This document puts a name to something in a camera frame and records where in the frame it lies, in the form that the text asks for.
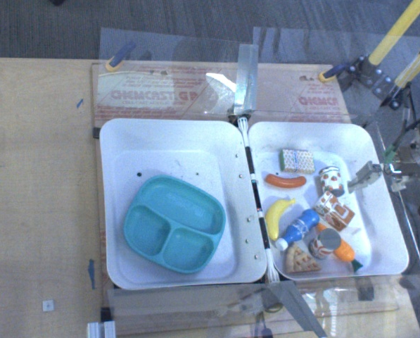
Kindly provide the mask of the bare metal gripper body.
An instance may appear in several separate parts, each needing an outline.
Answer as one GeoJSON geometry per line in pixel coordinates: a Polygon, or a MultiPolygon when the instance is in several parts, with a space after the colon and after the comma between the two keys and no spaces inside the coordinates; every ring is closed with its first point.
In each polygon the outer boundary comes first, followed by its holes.
{"type": "Polygon", "coordinates": [[[390,177],[392,192],[400,192],[409,184],[420,187],[420,143],[390,145],[383,153],[383,170],[390,177]]]}

